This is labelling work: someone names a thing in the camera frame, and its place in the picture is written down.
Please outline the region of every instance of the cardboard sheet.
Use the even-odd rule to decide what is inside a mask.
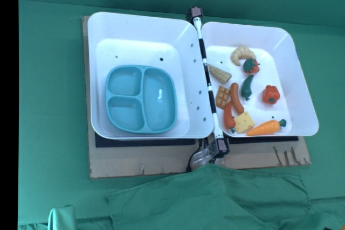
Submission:
[[[97,148],[91,125],[87,20],[82,17],[90,178],[183,173],[198,143],[153,147]],[[231,144],[230,153],[217,163],[232,169],[310,165],[304,137],[298,141]]]

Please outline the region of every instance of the toy food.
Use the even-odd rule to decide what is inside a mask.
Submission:
[[[258,73],[260,71],[259,64],[255,59],[246,59],[243,64],[244,72],[248,74]]]
[[[263,91],[263,102],[268,104],[275,104],[280,98],[280,94],[276,86],[266,86]]]
[[[271,134],[280,129],[280,127],[285,127],[286,121],[284,119],[280,120],[269,120],[265,123],[258,125],[257,127],[251,129],[247,132],[247,135],[264,135]]]
[[[210,65],[210,64],[209,64],[209,70],[210,70],[210,73],[213,76],[215,76],[216,79],[220,81],[222,84],[225,84],[232,77],[230,73],[223,71],[220,68]]]
[[[235,132],[235,128],[234,126],[236,126],[236,122],[232,117],[232,113],[231,113],[231,101],[228,102],[225,106],[224,109],[224,125],[226,129],[230,129],[232,133]]]
[[[255,125],[252,117],[247,111],[237,116],[234,121],[236,122],[234,128],[237,133],[242,133],[243,131],[250,129]]]
[[[216,95],[216,106],[224,109],[229,98],[230,90],[225,88],[224,86],[219,86],[217,95]]]
[[[246,98],[246,101],[249,100],[249,96],[252,95],[252,91],[250,89],[250,85],[252,83],[252,80],[254,78],[254,75],[250,75],[248,76],[243,84],[242,84],[242,88],[241,88],[241,96]]]
[[[238,98],[238,83],[236,82],[233,82],[230,86],[230,98],[231,98],[233,107],[237,111],[237,113],[238,114],[243,113],[244,107],[242,106]]]
[[[241,66],[241,63],[239,62],[240,59],[249,58],[256,59],[256,56],[253,51],[249,50],[246,46],[237,47],[231,54],[231,61],[237,66]]]

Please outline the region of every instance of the toy carrot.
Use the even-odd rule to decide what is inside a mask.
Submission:
[[[247,135],[264,135],[264,134],[271,134],[280,129],[280,127],[285,127],[286,121],[284,119],[280,120],[269,120],[265,123],[258,125],[257,127],[249,130]]]

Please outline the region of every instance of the green table surface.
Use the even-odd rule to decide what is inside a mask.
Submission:
[[[98,11],[185,16],[19,1],[18,225],[47,222],[65,205],[77,219],[108,218],[108,192],[166,177],[89,178],[81,18]],[[319,119],[319,131],[306,137],[312,165],[252,171],[300,175],[315,201],[345,197],[345,28],[205,15],[209,21],[286,30]]]

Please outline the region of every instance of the toy red bell pepper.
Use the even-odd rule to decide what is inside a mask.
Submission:
[[[263,102],[268,104],[275,104],[280,98],[280,94],[276,86],[266,86],[263,91]]]

